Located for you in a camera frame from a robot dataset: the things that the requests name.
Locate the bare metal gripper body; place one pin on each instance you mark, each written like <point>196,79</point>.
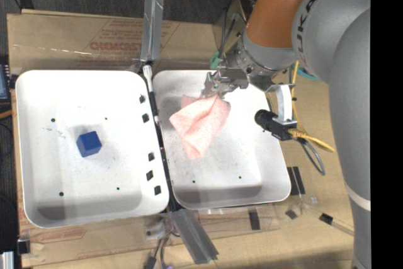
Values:
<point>234,75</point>

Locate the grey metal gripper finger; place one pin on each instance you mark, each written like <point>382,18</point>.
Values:
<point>226,91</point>
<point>209,83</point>

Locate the pink cloth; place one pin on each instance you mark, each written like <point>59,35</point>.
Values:
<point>198,123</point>

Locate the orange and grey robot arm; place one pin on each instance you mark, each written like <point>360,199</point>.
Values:
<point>343,50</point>

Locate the white plastic tray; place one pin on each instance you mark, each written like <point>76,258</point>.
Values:
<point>94,182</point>
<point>233,160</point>

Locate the blue cube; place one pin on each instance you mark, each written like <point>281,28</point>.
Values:
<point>89,144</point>

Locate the brown cardboard board red print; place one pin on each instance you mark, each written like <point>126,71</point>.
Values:
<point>63,41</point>

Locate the black cylinder on white bracket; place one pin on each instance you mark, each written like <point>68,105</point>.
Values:
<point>285,104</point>

